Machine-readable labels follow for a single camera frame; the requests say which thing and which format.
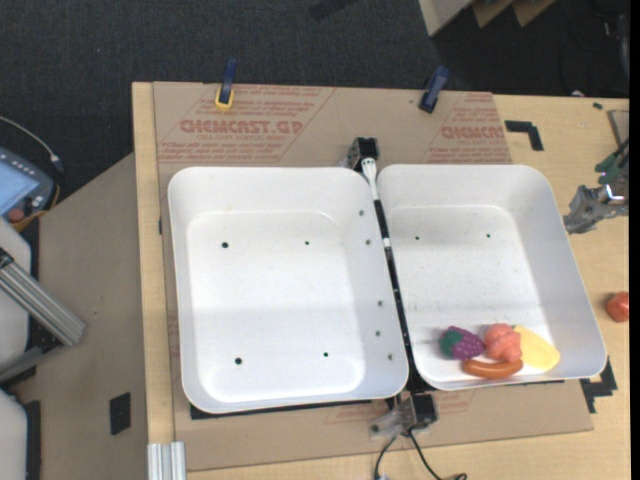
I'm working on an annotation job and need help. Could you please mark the thin black and white rod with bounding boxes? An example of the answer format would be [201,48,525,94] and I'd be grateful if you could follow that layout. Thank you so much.
[360,156,417,395]

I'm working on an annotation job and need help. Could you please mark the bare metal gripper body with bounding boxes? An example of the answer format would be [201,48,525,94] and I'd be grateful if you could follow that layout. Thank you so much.
[601,167,630,218]

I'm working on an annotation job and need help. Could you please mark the pink-orange toy shrimp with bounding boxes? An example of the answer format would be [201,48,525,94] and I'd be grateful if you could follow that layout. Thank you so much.
[483,322,524,362]

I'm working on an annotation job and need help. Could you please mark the purple toy grapes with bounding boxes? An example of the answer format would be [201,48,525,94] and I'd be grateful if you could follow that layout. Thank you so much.
[438,325,487,361]

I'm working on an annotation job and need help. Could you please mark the yellow toy lemon slice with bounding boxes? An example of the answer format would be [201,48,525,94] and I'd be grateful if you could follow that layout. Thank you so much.
[512,323,562,373]

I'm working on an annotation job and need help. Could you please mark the white plastic tray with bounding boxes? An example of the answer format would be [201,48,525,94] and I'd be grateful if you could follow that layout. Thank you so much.
[375,163,609,393]
[166,165,411,415]

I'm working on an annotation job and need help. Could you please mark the orange-red toy food piece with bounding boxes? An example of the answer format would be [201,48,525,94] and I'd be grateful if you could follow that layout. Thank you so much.
[605,290,630,324]

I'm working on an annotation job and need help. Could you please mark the orange toy sausage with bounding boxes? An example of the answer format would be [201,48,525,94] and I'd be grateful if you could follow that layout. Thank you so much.
[461,357,525,381]

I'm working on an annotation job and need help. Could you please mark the black block with thin wires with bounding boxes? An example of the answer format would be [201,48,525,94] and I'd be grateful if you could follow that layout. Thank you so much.
[368,392,441,440]
[348,136,380,172]

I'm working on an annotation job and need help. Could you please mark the brown cardboard board red print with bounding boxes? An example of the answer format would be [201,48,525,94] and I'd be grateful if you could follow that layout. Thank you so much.
[152,81,596,472]

